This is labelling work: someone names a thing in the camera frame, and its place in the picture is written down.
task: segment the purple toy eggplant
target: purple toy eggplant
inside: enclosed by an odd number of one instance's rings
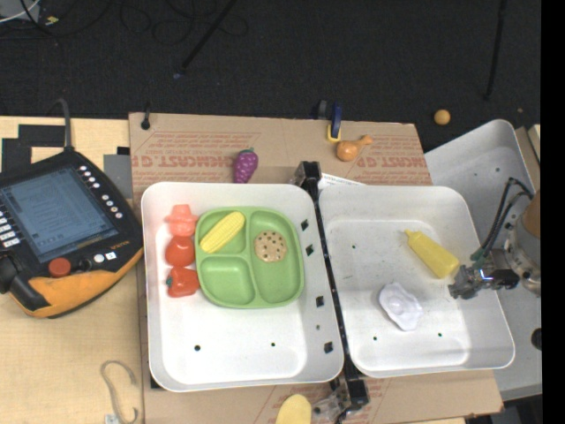
[[[239,151],[233,163],[233,181],[236,184],[247,184],[258,165],[259,156],[253,152],[253,148]]]

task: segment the mustard bottle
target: mustard bottle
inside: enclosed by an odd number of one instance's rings
[[[438,278],[446,277],[459,267],[459,260],[452,253],[422,231],[404,232],[408,236],[408,246]]]

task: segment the cookie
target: cookie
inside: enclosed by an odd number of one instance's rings
[[[261,231],[254,240],[255,254],[264,262],[278,262],[287,252],[286,240],[277,231]]]

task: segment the white tray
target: white tray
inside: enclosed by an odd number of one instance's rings
[[[165,280],[170,266],[164,252],[170,235],[164,218],[175,204],[189,204],[195,215],[232,206],[284,213],[294,223],[303,248],[305,286],[300,297],[285,307],[269,309],[219,307],[202,291],[169,297]],[[315,210],[304,190],[295,185],[162,182],[144,192],[141,213],[149,366],[164,389],[326,382],[339,375],[343,348]],[[303,221],[309,223],[305,230]],[[305,252],[308,246],[313,249],[310,255]],[[318,297],[323,297],[323,306],[318,306]]]
[[[501,368],[514,343],[495,293],[453,299],[453,275],[435,276],[408,247],[422,231],[469,265],[478,237],[463,197],[440,186],[332,185],[320,210],[351,359],[371,377]],[[379,304],[398,282],[424,308],[413,331],[399,329]]]

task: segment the orange and black controller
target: orange and black controller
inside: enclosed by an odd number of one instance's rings
[[[102,295],[143,254],[143,231],[109,178],[72,148],[0,174],[0,293],[33,317]]]

